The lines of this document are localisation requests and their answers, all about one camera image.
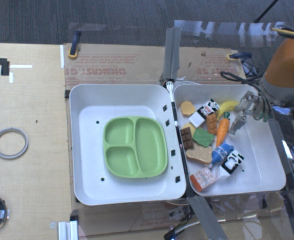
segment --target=gray cable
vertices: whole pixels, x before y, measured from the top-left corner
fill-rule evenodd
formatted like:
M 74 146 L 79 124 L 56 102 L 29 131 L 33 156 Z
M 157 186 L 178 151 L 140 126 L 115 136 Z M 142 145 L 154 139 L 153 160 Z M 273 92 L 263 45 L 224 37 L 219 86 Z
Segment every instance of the gray cable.
M 27 135 L 23 130 L 21 130 L 19 128 L 15 128 L 15 127 L 4 128 L 4 129 L 0 130 L 0 137 L 4 134 L 10 133 L 10 132 L 20 134 L 25 140 L 25 146 L 22 148 L 22 150 L 20 152 L 13 154 L 13 155 L 7 155 L 7 154 L 3 154 L 0 152 L 0 158 L 2 158 L 2 159 L 7 159 L 7 160 L 16 159 L 16 158 L 20 157 L 22 154 L 24 154 L 27 150 L 27 147 L 28 147 Z

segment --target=toy bread slice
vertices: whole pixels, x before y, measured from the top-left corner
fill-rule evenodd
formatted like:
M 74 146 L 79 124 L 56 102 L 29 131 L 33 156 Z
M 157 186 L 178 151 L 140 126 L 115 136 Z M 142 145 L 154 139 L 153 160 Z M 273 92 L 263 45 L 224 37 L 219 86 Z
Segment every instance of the toy bread slice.
M 195 143 L 193 148 L 189 148 L 186 151 L 186 157 L 188 159 L 209 165 L 212 162 L 212 152 L 213 149 L 211 146 L 204 147 Z

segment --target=toy banana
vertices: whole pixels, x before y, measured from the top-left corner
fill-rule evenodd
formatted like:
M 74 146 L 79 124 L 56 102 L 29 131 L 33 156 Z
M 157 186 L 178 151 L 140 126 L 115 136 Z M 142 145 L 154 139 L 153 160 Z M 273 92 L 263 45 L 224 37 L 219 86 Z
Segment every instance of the toy banana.
M 219 121 L 219 119 L 225 112 L 234 110 L 235 106 L 237 106 L 238 104 L 239 102 L 236 100 L 227 100 L 223 102 L 221 105 L 219 105 L 219 109 L 216 111 L 217 121 Z

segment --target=toy carrot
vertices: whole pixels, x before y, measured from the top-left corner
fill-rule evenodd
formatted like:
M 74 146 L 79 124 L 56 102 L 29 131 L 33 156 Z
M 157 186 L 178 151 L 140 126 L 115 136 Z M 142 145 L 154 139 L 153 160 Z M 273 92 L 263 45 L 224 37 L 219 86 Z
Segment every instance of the toy carrot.
M 230 119 L 229 116 L 231 114 L 229 112 L 223 113 L 223 119 L 219 121 L 217 135 L 216 135 L 216 147 L 220 146 L 229 130 Z

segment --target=green divided plate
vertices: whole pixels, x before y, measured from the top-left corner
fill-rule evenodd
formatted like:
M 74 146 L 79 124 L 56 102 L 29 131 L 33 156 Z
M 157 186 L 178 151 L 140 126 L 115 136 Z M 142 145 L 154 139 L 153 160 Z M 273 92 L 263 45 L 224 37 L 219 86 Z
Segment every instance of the green divided plate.
M 162 126 L 143 116 L 116 117 L 103 131 L 103 154 L 111 173 L 124 178 L 149 178 L 167 167 Z

